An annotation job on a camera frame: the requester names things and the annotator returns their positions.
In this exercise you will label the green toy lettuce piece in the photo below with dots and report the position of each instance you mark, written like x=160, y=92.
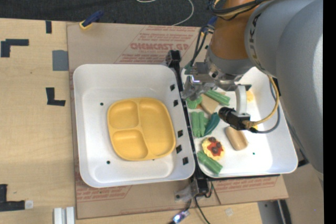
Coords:
x=193, y=103

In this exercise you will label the yellow divided plate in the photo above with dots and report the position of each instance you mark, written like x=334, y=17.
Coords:
x=141, y=128

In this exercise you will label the thin black rod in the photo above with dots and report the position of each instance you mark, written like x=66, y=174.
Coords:
x=189, y=128

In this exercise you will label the green toy asparagus bunch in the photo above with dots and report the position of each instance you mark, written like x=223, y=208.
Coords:
x=210, y=163
x=219, y=97

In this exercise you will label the yellow toy pizza red sauce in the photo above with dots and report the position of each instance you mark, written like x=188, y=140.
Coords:
x=214, y=149

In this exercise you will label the white plastic tray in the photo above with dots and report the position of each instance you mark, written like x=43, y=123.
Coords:
x=92, y=118
x=267, y=149

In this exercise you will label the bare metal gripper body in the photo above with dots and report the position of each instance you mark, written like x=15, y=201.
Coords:
x=219, y=79

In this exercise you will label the green toy bean bunch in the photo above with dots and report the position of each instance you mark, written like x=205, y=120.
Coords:
x=198, y=124

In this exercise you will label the tan toy bread roll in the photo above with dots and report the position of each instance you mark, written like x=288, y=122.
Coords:
x=236, y=139

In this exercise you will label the black cylinder on white bracket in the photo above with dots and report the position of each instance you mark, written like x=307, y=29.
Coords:
x=233, y=118

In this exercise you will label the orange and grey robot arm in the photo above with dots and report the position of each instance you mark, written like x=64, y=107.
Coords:
x=288, y=55

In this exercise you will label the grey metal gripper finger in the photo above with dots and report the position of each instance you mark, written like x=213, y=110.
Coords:
x=200, y=88
x=188, y=87

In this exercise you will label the dark green toy pepper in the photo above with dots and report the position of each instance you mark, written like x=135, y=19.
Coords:
x=212, y=124

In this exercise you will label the brown cardboard board red print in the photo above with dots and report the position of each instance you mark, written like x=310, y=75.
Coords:
x=105, y=42

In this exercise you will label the tan toy bread slice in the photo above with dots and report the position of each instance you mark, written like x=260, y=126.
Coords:
x=209, y=105

